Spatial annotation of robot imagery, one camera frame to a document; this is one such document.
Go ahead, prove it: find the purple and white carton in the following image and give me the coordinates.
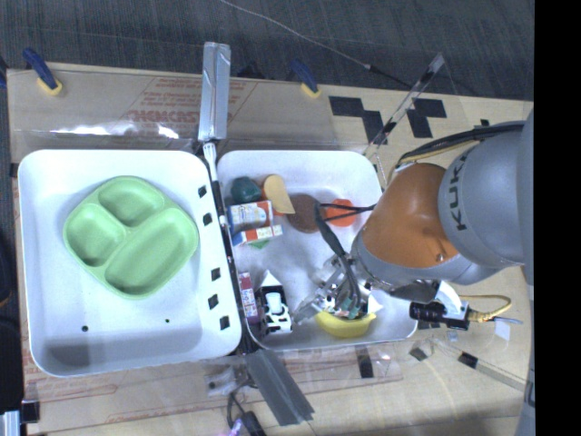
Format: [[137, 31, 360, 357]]
[[236, 271, 260, 326]]

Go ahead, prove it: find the orange carrot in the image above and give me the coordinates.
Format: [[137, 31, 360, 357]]
[[323, 198, 357, 228]]

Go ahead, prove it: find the yellow banana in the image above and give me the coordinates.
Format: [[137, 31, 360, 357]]
[[314, 310, 379, 340]]

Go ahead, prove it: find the brown biscuit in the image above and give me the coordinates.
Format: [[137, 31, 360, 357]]
[[286, 193, 322, 235]]

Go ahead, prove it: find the yellow pizza slice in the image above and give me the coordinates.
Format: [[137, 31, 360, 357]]
[[262, 173, 297, 216]]

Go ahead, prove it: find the dark green broccoli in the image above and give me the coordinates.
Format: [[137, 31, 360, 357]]
[[230, 175, 263, 205]]

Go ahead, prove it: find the green divided plate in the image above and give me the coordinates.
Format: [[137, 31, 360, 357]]
[[62, 174, 201, 301]]

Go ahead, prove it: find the brown cardboard board red print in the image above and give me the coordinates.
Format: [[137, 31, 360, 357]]
[[5, 61, 406, 436]]

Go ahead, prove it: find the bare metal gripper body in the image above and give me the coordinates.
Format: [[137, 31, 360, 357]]
[[313, 253, 369, 309]]

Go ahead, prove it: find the orange and white carton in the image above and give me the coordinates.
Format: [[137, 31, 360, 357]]
[[231, 223, 284, 248]]

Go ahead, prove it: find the white plastic tray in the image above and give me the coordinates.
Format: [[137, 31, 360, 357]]
[[216, 149, 419, 353], [16, 148, 243, 378]]

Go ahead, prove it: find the black cylinder on white bracket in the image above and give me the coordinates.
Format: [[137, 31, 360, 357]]
[[408, 279, 471, 332]]

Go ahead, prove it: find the black and white milk carton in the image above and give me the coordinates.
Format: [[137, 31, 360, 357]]
[[254, 270, 294, 336]]

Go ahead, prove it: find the white blue orange carton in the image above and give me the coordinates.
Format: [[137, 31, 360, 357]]
[[226, 199, 275, 236]]

